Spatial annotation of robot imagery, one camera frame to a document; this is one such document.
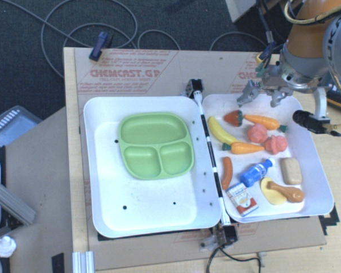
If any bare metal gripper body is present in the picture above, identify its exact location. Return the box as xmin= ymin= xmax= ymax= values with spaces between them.
xmin=261 ymin=64 xmax=322 ymax=94

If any orange carrot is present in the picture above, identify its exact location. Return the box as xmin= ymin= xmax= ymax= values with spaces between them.
xmin=222 ymin=141 xmax=265 ymax=155
xmin=243 ymin=114 xmax=289 ymax=133

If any red strawberry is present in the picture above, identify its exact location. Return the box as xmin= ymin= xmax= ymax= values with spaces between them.
xmin=223 ymin=109 xmax=244 ymax=127

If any pink lumpy toy food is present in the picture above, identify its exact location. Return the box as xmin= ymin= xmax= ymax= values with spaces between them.
xmin=263 ymin=135 xmax=289 ymax=155
xmin=246 ymin=123 xmax=269 ymax=144

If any yellow banana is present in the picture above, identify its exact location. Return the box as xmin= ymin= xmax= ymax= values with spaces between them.
xmin=207 ymin=115 xmax=239 ymax=146

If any thin black and white rod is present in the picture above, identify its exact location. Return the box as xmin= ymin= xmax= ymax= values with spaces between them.
xmin=193 ymin=91 xmax=231 ymax=226

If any tan bread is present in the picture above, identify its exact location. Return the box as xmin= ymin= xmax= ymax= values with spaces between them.
xmin=280 ymin=157 xmax=303 ymax=185

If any blue bottle with white cap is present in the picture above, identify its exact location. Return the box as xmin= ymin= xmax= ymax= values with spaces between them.
xmin=239 ymin=158 xmax=276 ymax=188

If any orange-red sausage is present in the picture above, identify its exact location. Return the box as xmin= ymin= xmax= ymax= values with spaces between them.
xmin=221 ymin=156 xmax=234 ymax=191

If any brown cardboard board red print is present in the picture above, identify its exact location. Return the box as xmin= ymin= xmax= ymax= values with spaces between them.
xmin=73 ymin=47 xmax=328 ymax=271

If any white plastic tray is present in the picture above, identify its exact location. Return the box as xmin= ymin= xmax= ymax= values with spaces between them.
xmin=83 ymin=96 xmax=223 ymax=238
xmin=201 ymin=93 xmax=335 ymax=224

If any brown chicken drumstick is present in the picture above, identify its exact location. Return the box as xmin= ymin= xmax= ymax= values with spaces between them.
xmin=266 ymin=180 xmax=305 ymax=204

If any yellow oval crisp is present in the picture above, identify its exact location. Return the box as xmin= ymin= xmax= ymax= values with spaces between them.
xmin=260 ymin=177 xmax=288 ymax=206

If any green divided plate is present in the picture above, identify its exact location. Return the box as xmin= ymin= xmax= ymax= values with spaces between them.
xmin=118 ymin=111 xmax=195 ymax=181

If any red and white carton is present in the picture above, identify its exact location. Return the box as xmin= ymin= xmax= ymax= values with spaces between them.
xmin=226 ymin=182 xmax=259 ymax=217

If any black cylinder on white bracket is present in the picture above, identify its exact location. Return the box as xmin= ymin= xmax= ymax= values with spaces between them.
xmin=292 ymin=86 xmax=332 ymax=134

